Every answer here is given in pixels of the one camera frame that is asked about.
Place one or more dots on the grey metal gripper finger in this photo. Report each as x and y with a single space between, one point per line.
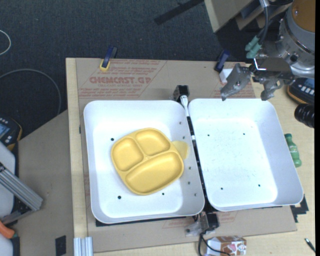
236 81
269 91

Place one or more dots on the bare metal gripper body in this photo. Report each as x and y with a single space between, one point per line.
275 65

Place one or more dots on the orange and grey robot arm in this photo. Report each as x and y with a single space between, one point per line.
303 17

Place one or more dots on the green bottle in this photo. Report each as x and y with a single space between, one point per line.
293 151

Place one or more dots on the thin black and white rod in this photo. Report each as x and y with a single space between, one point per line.
192 135

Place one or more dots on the white plastic tray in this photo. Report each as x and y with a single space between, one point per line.
240 160
105 120

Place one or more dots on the brown cardboard board red print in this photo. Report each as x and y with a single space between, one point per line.
160 80

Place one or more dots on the yellow divided plate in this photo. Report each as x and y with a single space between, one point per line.
147 162

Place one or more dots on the black pen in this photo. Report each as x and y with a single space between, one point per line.
309 244

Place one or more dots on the brown and white carton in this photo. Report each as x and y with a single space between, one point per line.
228 246

